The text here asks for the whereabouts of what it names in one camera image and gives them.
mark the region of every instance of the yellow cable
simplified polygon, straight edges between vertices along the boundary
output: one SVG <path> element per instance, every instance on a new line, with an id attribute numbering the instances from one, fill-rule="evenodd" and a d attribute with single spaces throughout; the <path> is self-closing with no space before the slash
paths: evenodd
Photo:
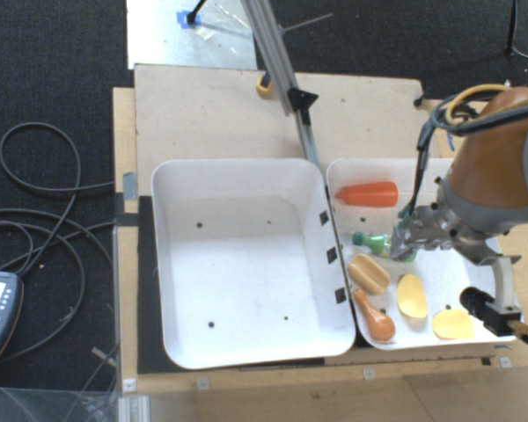
<path id="1" fill-rule="evenodd" d="M 519 320 L 511 320 L 508 321 L 507 324 L 517 335 L 528 334 L 528 324 L 525 324 L 524 322 L 520 322 Z"/>
<path id="2" fill-rule="evenodd" d="M 484 92 L 484 91 L 504 91 L 507 87 L 504 84 L 479 84 L 478 86 L 474 86 L 471 88 L 467 88 L 465 91 L 460 92 L 446 107 L 446 122 L 449 125 L 459 125 L 462 123 L 462 120 L 454 120 L 452 116 L 453 110 L 456 108 L 458 103 L 465 99 L 466 97 L 469 97 L 470 95 L 476 94 L 478 92 Z"/>

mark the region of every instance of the black carpet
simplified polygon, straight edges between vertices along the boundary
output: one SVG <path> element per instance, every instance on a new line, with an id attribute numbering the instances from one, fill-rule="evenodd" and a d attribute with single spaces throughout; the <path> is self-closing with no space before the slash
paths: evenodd
<path id="1" fill-rule="evenodd" d="M 294 25 L 333 12 L 335 17 L 286 33 L 296 70 L 421 79 L 428 96 L 442 98 L 486 82 L 528 84 L 528 60 L 502 54 L 511 0 L 272 0 L 278 22 Z M 520 0 L 515 44 L 528 54 L 528 0 Z M 132 85 L 126 62 L 125 0 L 0 0 L 0 139 L 28 121 L 64 130 L 82 157 L 82 184 L 113 179 L 111 90 Z M 57 136 L 36 129 L 6 144 L 8 165 L 40 186 L 74 185 L 75 163 Z M 32 193 L 0 167 L 0 208 L 62 214 L 69 193 Z M 34 217 L 0 219 L 39 224 Z M 84 226 L 114 218 L 111 188 L 79 193 L 70 219 Z M 63 229 L 63 234 L 70 233 Z M 111 250 L 110 229 L 98 232 Z M 36 244 L 44 241 L 36 236 Z M 85 298 L 75 319 L 33 353 L 0 364 L 0 386 L 80 389 L 99 364 L 96 346 L 114 345 L 111 269 L 87 239 L 73 245 L 86 271 Z M 26 250 L 15 229 L 0 229 L 0 265 Z M 8 357 L 53 331 L 76 303 L 75 260 L 51 248 L 27 276 L 18 328 Z M 91 389 L 105 389 L 105 367 Z"/>

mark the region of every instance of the black bracket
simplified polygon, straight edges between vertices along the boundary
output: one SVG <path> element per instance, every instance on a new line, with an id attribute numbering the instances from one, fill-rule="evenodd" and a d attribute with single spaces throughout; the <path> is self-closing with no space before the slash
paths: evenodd
<path id="1" fill-rule="evenodd" d="M 288 98 L 290 99 L 293 111 L 301 112 L 301 118 L 304 125 L 310 126 L 311 117 L 309 116 L 309 108 L 315 103 L 315 100 L 319 98 L 319 96 L 307 91 L 301 91 L 298 88 L 291 88 L 288 91 Z"/>

